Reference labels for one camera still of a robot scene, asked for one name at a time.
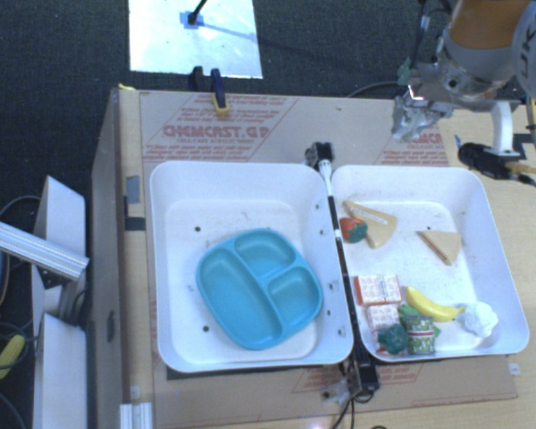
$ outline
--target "white crumpled object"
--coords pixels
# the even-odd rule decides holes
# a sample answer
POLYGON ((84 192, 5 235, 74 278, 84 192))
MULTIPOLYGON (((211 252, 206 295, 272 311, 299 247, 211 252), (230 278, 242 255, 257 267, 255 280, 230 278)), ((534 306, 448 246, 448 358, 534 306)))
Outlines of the white crumpled object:
POLYGON ((498 324, 498 316, 489 304, 475 302, 465 307, 464 313, 459 314, 456 320, 460 321, 467 331, 477 337, 486 338, 498 324))

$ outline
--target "blue plate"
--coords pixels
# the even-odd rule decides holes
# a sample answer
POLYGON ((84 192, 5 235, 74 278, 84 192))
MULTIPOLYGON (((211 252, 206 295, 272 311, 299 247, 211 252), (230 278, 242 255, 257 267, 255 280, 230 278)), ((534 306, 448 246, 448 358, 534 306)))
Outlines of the blue plate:
POLYGON ((210 249, 198 263, 197 285, 224 331, 247 349, 286 340, 322 308, 314 272, 270 229, 246 231, 210 249))

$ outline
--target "table surface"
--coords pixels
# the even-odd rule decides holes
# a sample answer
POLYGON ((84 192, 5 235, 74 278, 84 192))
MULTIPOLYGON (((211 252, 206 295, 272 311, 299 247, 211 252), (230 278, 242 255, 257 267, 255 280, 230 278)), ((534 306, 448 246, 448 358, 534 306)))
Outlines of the table surface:
MULTIPOLYGON (((526 115, 523 107, 514 113, 516 133, 527 130, 526 115)), ((480 142, 491 145, 492 124, 489 116, 473 114, 457 110, 449 120, 441 121, 440 133, 445 143, 450 165, 461 166, 456 159, 456 140, 480 142)), ((135 130, 121 127, 121 131, 132 131, 133 137, 125 136, 121 147, 122 164, 133 164, 138 158, 138 144, 135 144, 135 130)), ((531 146, 525 146, 528 165, 536 167, 536 153, 531 146)), ((507 261, 513 275, 523 310, 530 329, 530 341, 526 349, 510 358, 516 363, 520 374, 515 377, 518 398, 514 400, 499 400, 458 404, 441 407, 412 408, 394 411, 374 411, 356 414, 355 427, 371 429, 376 425, 387 429, 429 429, 429 428, 504 428, 504 427, 533 427, 536 428, 536 189, 524 186, 514 181, 494 181, 479 174, 486 190, 490 207, 498 228, 507 261)), ((139 249, 141 237, 132 237, 126 246, 139 249)), ((136 267, 142 269, 146 256, 136 255, 127 263, 128 271, 135 273, 136 267)), ((147 284, 143 282, 128 282, 128 308, 132 314, 147 313, 147 284)), ((149 332, 150 323, 147 316, 132 315, 128 320, 131 333, 149 332)), ((130 380, 140 385, 142 400, 151 400, 151 351, 138 344, 129 345, 131 358, 130 380)), ((238 427, 242 429, 271 429, 271 428, 316 428, 331 427, 336 416, 320 416, 302 419, 268 421, 244 425, 216 426, 221 428, 238 427)), ((340 427, 349 427, 349 415, 340 427)))

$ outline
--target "black floor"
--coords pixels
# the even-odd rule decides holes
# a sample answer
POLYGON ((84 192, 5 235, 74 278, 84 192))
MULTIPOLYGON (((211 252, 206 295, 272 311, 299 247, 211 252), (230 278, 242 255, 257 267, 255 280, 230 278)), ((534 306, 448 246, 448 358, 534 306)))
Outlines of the black floor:
MULTIPOLYGON (((346 96, 394 80, 411 53, 416 0, 253 0, 264 78, 226 80, 229 92, 346 96)), ((430 57, 435 15, 422 56, 430 57)), ((128 0, 0 0, 0 208, 39 195, 49 174, 89 197, 89 174, 110 88, 187 88, 186 78, 129 70, 128 0)), ((377 89, 371 97, 392 97, 377 89)), ((8 222, 29 229, 35 204, 8 222)), ((13 275, 1 312, 29 320, 29 273, 13 275)), ((0 391, 31 421, 31 357, 0 391)), ((0 401, 0 427, 16 427, 0 401)))

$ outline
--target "banana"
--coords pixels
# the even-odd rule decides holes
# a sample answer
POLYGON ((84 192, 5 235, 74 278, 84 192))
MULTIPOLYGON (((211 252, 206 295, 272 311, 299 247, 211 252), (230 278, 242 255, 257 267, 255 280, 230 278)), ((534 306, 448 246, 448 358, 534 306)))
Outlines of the banana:
POLYGON ((416 309, 421 315, 432 316, 434 321, 445 323, 452 321, 456 315, 463 313, 465 307, 455 308, 446 305, 440 305, 428 299, 417 288, 407 286, 405 289, 407 303, 416 309))

